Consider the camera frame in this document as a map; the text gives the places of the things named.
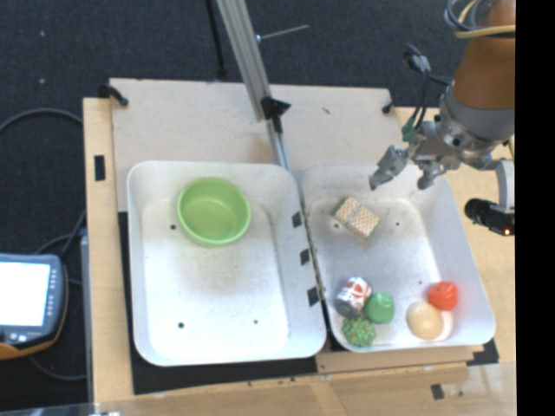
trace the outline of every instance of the soda can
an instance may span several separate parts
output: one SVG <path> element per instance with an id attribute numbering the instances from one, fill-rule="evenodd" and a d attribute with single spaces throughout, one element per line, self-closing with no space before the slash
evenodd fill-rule
<path id="1" fill-rule="evenodd" d="M 344 317 L 356 317 L 372 294 L 372 287 L 360 276 L 352 276 L 334 301 L 337 313 Z"/>

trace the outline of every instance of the beige round object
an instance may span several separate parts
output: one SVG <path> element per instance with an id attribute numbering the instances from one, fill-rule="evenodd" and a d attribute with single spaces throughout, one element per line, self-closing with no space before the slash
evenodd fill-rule
<path id="1" fill-rule="evenodd" d="M 407 324 L 415 336 L 431 341 L 443 331 L 443 316 L 434 305 L 415 302 L 407 309 Z"/>

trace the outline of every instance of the black bracket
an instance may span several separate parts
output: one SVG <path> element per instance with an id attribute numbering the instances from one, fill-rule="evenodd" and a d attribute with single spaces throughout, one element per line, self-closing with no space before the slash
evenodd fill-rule
<path id="1" fill-rule="evenodd" d="M 285 103 L 284 101 L 277 101 L 271 97 L 264 97 L 262 99 L 264 116 L 267 120 L 271 119 L 276 133 L 282 133 L 284 131 L 281 125 L 281 116 L 290 107 L 291 104 Z"/>
<path id="2" fill-rule="evenodd" d="M 100 98 L 109 99 L 110 95 L 114 97 L 123 107 L 126 107 L 129 104 L 129 100 L 121 95 L 120 91 L 118 91 L 112 85 L 104 84 L 98 87 L 98 96 Z"/>

